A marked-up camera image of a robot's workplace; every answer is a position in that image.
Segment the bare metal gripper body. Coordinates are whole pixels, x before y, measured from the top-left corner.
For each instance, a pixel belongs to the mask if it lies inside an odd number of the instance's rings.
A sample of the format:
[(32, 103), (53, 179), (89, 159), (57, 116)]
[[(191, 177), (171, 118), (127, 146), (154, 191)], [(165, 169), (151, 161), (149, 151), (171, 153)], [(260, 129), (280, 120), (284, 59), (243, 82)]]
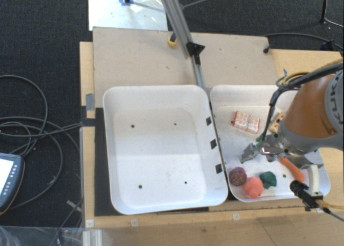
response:
[(286, 158), (295, 166), (311, 166), (315, 165), (305, 157), (304, 154), (291, 152), (290, 149), (285, 148), (276, 137), (276, 134), (267, 135), (264, 140), (259, 143), (259, 154), (266, 157), (268, 162), (278, 160), (280, 157)]

